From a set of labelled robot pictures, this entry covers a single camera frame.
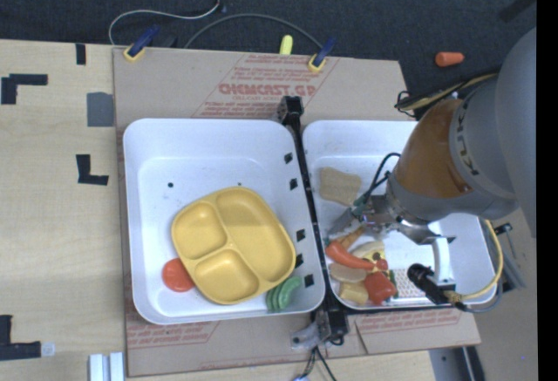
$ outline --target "white cable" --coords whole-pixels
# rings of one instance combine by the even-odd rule
[[[168,12],[162,12],[160,10],[150,10],[150,9],[129,10],[128,12],[124,12],[124,13],[120,14],[119,16],[117,16],[116,18],[114,18],[114,20],[112,20],[112,23],[108,28],[108,37],[109,37],[109,40],[110,40],[111,44],[115,44],[114,39],[112,38],[112,29],[114,28],[114,25],[118,21],[120,21],[122,18],[129,17],[131,15],[149,14],[149,15],[155,15],[155,16],[177,18],[179,20],[200,20],[201,18],[204,18],[204,17],[207,17],[208,15],[213,14],[219,8],[220,4],[221,4],[221,0],[216,0],[215,6],[213,8],[211,8],[210,10],[208,10],[207,12],[205,12],[203,14],[193,16],[193,17],[171,14],[171,13],[168,13]]]

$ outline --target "orange object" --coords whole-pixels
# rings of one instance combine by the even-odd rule
[[[372,271],[376,264],[360,257],[356,257],[351,254],[343,245],[334,240],[325,249],[325,254],[334,262],[340,263],[342,265],[348,266],[349,268],[366,269],[367,271]]]
[[[434,60],[437,66],[444,68],[445,66],[460,64],[465,60],[465,56],[460,52],[439,52]]]
[[[192,278],[180,259],[169,260],[163,267],[163,282],[172,291],[182,293],[194,287]]]

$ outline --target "cardboard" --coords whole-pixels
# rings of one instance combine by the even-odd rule
[[[405,121],[393,108],[405,90],[398,63],[327,58],[315,74],[304,56],[153,48],[130,63],[123,50],[113,49],[113,72],[128,376],[305,361],[309,353],[291,348],[290,333],[306,327],[309,315],[159,326],[135,311],[122,135],[142,118],[273,119],[287,95],[302,98],[303,126],[319,119]],[[327,357],[355,357],[479,341],[473,317],[457,310],[395,312],[350,316],[344,344],[325,352]]]

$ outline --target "toy carrot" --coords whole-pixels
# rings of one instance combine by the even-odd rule
[[[330,242],[325,249],[325,254],[334,262],[340,263],[349,268],[366,269],[372,271],[374,269],[374,262],[361,259],[351,254],[344,246],[337,240]]]

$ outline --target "black tape mark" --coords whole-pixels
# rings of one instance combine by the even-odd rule
[[[112,94],[87,93],[87,126],[113,126],[114,103]]]
[[[498,15],[504,22],[511,22],[514,18],[520,15],[520,13],[522,13],[526,8],[528,8],[536,1],[537,0],[515,0],[509,6],[502,9]]]
[[[96,184],[98,186],[106,186],[108,184],[108,175],[91,175],[91,155],[77,154],[79,178],[78,183]]]
[[[41,343],[12,343],[10,315],[0,316],[0,361],[12,359],[29,359],[31,357],[41,357]]]
[[[16,104],[18,85],[47,85],[48,83],[49,77],[47,74],[10,74],[9,77],[2,78],[0,104]]]
[[[76,43],[76,65],[85,65],[86,63],[85,45],[83,43]]]

